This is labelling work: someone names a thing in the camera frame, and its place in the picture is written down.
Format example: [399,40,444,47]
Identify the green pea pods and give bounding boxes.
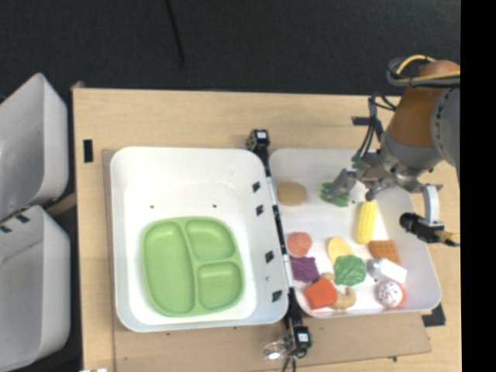
[319,181,352,208]

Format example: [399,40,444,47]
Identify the thin black and white rod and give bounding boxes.
[256,144,303,329]

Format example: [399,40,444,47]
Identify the pink round toy meat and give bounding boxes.
[286,231,313,258]

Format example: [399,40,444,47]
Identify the green divided plate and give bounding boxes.
[139,215,246,319]

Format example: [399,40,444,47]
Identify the tan toy croissant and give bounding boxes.
[320,272,357,311]

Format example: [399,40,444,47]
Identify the black cylinder on white bracket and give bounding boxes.
[398,183,446,244]

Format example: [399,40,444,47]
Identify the white sprinkled doughnut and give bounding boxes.
[374,278,407,310]

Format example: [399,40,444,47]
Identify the yellow corn cob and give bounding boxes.
[355,200,378,245]

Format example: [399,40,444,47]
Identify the green toy lettuce leaf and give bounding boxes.
[333,254,367,288]

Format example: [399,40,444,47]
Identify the orange toy cheese wedge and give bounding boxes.
[302,277,339,311]

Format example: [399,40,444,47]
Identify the purple toy cabbage leaf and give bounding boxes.
[288,255,321,284]

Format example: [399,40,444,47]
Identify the orange-brown toy waffle piece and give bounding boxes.
[367,239,401,266]

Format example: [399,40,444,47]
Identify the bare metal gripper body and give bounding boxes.
[355,152,426,192]

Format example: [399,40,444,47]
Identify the white plastic tray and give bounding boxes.
[109,146,290,333]
[268,147,443,319]

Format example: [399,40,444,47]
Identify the black block with wires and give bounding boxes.
[245,129,270,150]
[291,325,312,349]

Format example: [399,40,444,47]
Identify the yellow oval toy food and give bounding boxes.
[326,236,356,266]

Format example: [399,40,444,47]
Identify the tan round biscuit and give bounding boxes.
[276,181,308,207]

